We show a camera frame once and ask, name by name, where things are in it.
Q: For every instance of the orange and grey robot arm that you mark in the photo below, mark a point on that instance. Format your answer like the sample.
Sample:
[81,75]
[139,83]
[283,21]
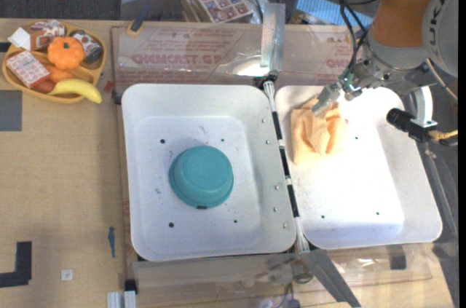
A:
[400,19]

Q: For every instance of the yellow divided plate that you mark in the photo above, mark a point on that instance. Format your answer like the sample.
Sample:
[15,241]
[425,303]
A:
[91,75]

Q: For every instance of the white and brown carton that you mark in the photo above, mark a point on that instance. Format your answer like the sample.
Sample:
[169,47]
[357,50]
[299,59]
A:
[34,35]

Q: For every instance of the red sausage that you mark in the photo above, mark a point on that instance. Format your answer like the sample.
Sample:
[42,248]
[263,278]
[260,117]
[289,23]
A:
[44,86]

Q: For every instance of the white plastic tray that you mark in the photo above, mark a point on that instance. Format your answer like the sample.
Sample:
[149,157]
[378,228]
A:
[360,190]
[153,172]

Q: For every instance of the orange pumpkin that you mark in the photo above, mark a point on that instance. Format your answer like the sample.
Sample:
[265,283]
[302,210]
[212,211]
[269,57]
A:
[65,52]

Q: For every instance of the teal bowl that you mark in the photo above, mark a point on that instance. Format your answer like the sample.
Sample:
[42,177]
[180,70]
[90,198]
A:
[201,176]

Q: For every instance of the printed game box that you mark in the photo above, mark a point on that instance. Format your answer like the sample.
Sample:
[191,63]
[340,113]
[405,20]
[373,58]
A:
[222,2]

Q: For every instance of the dull grey metal gripper finger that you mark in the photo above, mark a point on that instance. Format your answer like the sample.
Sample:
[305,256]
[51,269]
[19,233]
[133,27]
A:
[327,95]

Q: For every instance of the orange cloth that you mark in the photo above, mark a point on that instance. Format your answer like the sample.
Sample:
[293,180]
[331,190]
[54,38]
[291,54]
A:
[309,135]

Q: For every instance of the yellow banana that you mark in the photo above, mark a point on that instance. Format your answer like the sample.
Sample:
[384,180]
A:
[78,87]

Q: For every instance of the brown cardboard board, red print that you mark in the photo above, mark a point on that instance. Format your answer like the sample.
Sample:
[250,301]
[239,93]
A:
[174,55]

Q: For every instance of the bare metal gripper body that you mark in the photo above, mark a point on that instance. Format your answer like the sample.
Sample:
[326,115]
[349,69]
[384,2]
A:
[367,75]

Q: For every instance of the orange carrot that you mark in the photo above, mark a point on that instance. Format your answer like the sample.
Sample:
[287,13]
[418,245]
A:
[60,74]

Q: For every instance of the small can, red print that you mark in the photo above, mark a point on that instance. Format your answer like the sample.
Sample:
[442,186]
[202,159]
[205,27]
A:
[89,46]

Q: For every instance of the black cylinder on white bracket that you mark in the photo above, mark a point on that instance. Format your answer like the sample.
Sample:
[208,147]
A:
[404,121]

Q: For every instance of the red and white packet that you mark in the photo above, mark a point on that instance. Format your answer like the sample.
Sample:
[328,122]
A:
[27,69]

